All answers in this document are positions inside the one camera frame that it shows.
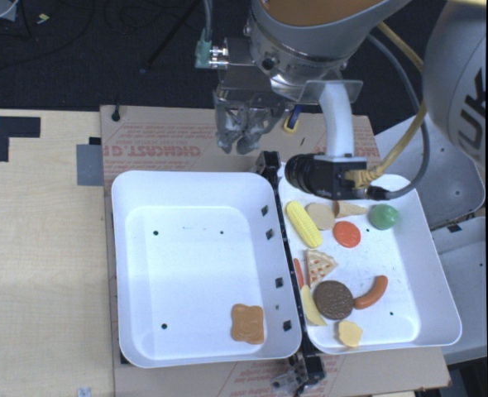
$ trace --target toy sausage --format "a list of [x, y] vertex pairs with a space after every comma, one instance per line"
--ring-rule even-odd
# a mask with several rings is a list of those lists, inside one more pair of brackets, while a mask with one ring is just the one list
[[380, 300], [380, 297], [384, 295], [385, 289], [387, 288], [387, 283], [387, 276], [377, 276], [375, 278], [375, 283], [373, 284], [369, 292], [354, 299], [354, 308], [365, 309]]

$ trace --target black fabric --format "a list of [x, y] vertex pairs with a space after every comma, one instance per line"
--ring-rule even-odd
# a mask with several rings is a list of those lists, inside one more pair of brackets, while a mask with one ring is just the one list
[[[250, 1], [213, 0], [214, 45], [222, 45], [226, 36], [242, 36]], [[0, 108], [97, 111], [116, 103], [213, 108], [218, 74], [194, 68], [203, 4], [175, 29], [193, 2], [21, 0], [14, 22], [0, 19]], [[386, 22], [423, 57], [443, 5], [413, 0]], [[373, 33], [404, 62], [420, 93], [419, 73], [378, 31]], [[147, 69], [146, 62], [166, 40]], [[364, 82], [352, 109], [370, 117], [375, 133], [414, 114], [394, 68], [370, 42], [361, 45], [343, 76]]]

